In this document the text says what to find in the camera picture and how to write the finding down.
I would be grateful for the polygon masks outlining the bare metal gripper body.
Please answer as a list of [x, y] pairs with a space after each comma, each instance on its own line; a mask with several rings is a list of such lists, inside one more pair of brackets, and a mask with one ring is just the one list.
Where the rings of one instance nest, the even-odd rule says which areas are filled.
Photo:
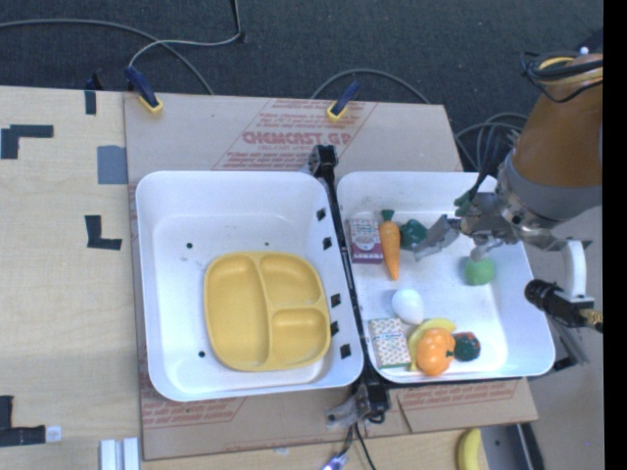
[[502, 245], [518, 242], [541, 251], [560, 251], [568, 243], [553, 229], [559, 220], [544, 218], [526, 208], [515, 195], [496, 192], [465, 193], [458, 198], [459, 230], [474, 244], [500, 240]]

